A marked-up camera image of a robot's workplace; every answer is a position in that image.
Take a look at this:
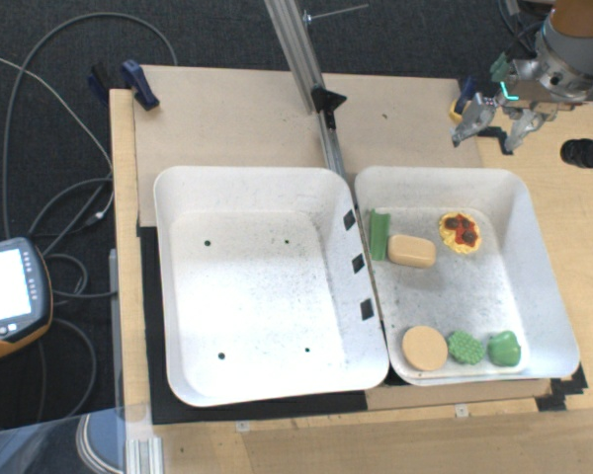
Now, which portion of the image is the black cylinder on white bracket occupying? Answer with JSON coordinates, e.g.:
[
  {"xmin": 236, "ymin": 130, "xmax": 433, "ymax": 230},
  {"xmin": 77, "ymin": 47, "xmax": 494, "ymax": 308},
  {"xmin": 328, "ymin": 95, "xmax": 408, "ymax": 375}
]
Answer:
[{"xmin": 559, "ymin": 134, "xmax": 593, "ymax": 170}]

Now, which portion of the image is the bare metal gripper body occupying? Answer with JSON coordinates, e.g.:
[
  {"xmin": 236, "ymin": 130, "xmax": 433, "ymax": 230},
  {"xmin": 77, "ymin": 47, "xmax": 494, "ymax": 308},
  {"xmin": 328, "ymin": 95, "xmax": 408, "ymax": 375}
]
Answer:
[{"xmin": 493, "ymin": 55, "xmax": 593, "ymax": 118}]

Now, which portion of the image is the white plastic tray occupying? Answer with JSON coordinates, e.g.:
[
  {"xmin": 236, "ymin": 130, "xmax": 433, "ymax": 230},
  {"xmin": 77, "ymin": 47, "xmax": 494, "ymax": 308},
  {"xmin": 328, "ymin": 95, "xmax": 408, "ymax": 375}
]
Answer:
[
  {"xmin": 152, "ymin": 165, "xmax": 391, "ymax": 409},
  {"xmin": 353, "ymin": 165, "xmax": 581, "ymax": 387}
]

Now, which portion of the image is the green round waffle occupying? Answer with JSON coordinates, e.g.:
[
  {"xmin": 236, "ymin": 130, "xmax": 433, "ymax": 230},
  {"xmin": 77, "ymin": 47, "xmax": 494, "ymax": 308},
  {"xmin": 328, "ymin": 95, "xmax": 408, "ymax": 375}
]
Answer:
[{"xmin": 446, "ymin": 329, "xmax": 487, "ymax": 366}]

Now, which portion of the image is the tan bread loaf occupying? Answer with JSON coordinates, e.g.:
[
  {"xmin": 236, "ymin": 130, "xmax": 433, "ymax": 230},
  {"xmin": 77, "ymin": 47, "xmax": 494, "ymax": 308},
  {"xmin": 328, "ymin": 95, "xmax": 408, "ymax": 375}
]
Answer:
[{"xmin": 386, "ymin": 233, "xmax": 438, "ymax": 270}]

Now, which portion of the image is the tan round biscuit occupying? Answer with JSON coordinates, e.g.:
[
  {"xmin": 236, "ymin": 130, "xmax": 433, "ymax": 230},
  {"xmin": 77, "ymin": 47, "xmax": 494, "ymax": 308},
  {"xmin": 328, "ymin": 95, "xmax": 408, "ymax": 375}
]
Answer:
[{"xmin": 400, "ymin": 325, "xmax": 450, "ymax": 372}]

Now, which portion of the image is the yellow pasta with meatballs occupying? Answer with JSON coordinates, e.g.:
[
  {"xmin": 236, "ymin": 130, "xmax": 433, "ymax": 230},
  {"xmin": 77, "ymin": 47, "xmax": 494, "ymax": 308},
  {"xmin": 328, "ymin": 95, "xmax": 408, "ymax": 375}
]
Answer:
[{"xmin": 438, "ymin": 211, "xmax": 483, "ymax": 257}]

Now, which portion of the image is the green bell pepper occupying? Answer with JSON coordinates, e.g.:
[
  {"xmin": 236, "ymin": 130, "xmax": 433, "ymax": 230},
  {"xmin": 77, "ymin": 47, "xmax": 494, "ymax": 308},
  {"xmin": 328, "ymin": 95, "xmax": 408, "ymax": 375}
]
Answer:
[{"xmin": 486, "ymin": 329, "xmax": 523, "ymax": 368}]

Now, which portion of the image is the pale brown flat board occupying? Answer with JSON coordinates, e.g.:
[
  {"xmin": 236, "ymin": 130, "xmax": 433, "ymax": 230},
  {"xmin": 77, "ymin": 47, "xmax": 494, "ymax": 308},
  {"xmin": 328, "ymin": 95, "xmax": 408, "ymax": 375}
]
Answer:
[{"xmin": 131, "ymin": 64, "xmax": 551, "ymax": 412}]

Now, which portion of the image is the green celery stick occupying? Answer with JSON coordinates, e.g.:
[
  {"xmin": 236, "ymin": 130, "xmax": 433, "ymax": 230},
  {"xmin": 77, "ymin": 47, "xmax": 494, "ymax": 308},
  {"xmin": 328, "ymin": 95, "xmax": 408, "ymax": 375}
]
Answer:
[{"xmin": 368, "ymin": 207, "xmax": 392, "ymax": 262}]

